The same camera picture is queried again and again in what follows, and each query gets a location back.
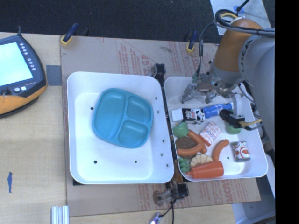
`blue plate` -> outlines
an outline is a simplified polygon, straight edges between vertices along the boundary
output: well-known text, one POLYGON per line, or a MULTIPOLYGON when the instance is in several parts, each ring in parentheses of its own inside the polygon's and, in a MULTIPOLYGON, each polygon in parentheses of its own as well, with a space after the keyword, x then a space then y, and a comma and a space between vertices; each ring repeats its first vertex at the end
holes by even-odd
POLYGON ((97 136, 127 148, 137 148, 146 142, 152 122, 153 109, 147 100, 116 88, 101 94, 93 114, 97 136))

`screen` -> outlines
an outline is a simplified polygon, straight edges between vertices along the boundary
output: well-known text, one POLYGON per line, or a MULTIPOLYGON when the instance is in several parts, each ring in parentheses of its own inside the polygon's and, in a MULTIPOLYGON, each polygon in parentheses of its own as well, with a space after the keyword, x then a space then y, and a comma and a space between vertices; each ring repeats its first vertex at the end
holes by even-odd
POLYGON ((16 42, 0 45, 0 86, 33 78, 16 42))

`white tray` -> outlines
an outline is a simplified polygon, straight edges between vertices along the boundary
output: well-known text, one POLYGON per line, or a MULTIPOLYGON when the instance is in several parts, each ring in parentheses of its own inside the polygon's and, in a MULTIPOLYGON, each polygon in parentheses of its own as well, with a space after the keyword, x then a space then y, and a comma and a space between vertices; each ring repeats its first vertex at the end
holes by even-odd
POLYGON ((70 171, 82 184, 166 183, 174 174, 170 137, 159 82, 150 76, 75 72, 67 80, 70 171), (119 88, 146 99, 154 118, 149 138, 138 148, 100 139, 92 129, 100 95, 119 88))
MULTIPOLYGON (((213 99, 211 103, 206 104, 205 97, 201 96, 198 92, 198 94, 193 99, 185 101, 183 104, 181 104, 180 98, 183 95, 185 88, 190 82, 190 77, 170 77, 165 81, 164 87, 166 93, 168 112, 171 120, 171 127, 174 127, 176 125, 176 122, 172 121, 172 110, 176 110, 179 108, 203 108, 213 104, 226 104, 233 101, 232 99, 225 99, 221 96, 217 96, 213 99)), ((238 87, 235 90, 233 90, 233 92, 241 93, 238 87)), ((241 114, 245 116, 245 121, 254 121, 255 118, 253 116, 249 100, 243 96, 241 98, 241 102, 241 114)), ((223 121, 219 116, 206 119, 200 125, 188 124, 188 128, 195 131, 196 133, 200 133, 210 121, 213 121, 222 130, 222 133, 217 137, 217 139, 211 146, 207 147, 207 155, 211 156, 212 149, 218 141, 228 139, 230 143, 237 141, 246 141, 251 159, 246 162, 236 162, 232 145, 230 144, 227 147, 225 147, 220 153, 219 160, 222 162, 224 168, 223 176, 210 179, 195 179, 187 175, 186 173, 181 172, 187 180, 198 182, 207 180, 254 178, 266 175, 268 170, 268 163, 258 129, 252 131, 242 129, 241 132, 238 134, 228 134, 226 131, 225 121, 223 121)))

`button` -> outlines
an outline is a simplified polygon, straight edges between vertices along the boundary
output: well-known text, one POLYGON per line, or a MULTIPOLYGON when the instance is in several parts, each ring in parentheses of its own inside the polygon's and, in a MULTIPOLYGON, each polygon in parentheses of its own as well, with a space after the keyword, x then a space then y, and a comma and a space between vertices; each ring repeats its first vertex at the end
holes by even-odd
POLYGON ((20 89, 19 87, 15 87, 14 91, 15 91, 16 93, 19 93, 19 92, 21 91, 21 89, 20 89))

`brown cardboard sheet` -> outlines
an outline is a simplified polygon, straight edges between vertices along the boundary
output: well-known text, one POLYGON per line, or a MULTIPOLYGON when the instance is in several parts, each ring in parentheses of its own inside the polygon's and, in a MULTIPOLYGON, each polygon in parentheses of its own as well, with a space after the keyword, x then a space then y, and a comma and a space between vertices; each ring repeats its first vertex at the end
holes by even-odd
MULTIPOLYGON (((160 210, 153 200, 155 191, 164 192, 164 184, 74 183, 69 165, 68 111, 66 82, 77 71, 148 75, 156 63, 165 64, 165 79, 171 76, 191 77, 198 66, 198 45, 186 52, 186 42, 133 40, 74 36, 69 45, 61 44, 61 70, 64 110, 67 204, 70 216, 85 216, 142 210, 160 210)), ((216 44, 204 45, 201 72, 209 70, 216 44)), ((189 196, 178 200, 174 208, 209 206, 260 201, 255 178, 187 182, 189 196)))

